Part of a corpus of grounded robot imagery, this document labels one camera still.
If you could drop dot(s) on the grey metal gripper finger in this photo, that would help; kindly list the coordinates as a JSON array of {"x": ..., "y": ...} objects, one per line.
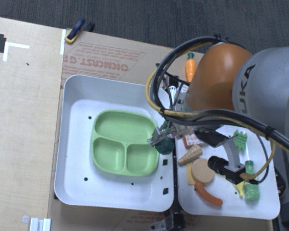
[{"x": 154, "y": 138}]

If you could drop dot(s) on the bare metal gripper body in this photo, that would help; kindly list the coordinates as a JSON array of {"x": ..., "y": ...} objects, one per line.
[{"x": 181, "y": 132}]

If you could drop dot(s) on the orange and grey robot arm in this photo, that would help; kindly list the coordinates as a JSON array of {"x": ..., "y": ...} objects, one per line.
[{"x": 269, "y": 85}]

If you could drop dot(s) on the red and white carton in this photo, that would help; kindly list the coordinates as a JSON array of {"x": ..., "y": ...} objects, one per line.
[{"x": 190, "y": 140}]

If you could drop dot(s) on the tan waffle cone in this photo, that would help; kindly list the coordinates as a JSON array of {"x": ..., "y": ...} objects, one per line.
[{"x": 191, "y": 155}]

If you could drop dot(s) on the green divided plate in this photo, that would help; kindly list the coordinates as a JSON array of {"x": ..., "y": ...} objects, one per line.
[{"x": 120, "y": 127}]

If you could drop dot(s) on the tan round biscuit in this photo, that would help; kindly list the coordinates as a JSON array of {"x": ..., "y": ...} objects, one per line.
[{"x": 202, "y": 171}]

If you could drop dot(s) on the yellow cheese slice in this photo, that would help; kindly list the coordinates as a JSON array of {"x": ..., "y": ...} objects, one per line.
[{"x": 189, "y": 178}]

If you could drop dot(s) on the green lattice toy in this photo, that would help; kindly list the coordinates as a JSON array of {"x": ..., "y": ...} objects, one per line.
[{"x": 240, "y": 141}]

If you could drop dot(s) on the orange carrot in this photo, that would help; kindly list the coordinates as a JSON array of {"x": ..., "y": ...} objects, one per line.
[{"x": 190, "y": 68}]

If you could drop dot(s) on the orange sausage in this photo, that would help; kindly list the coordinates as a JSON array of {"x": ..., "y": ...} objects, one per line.
[{"x": 208, "y": 195}]

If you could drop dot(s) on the white plastic tray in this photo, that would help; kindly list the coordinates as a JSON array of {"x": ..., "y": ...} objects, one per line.
[
  {"x": 228, "y": 204},
  {"x": 78, "y": 156}
]

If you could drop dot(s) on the brown cardboard board red print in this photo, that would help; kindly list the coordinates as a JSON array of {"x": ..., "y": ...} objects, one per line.
[{"x": 114, "y": 64}]

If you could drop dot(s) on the green bottle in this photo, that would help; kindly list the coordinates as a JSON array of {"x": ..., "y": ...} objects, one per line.
[{"x": 252, "y": 192}]

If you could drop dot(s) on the black cylinder on white bracket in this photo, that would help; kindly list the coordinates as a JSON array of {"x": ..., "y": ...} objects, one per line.
[{"x": 229, "y": 169}]

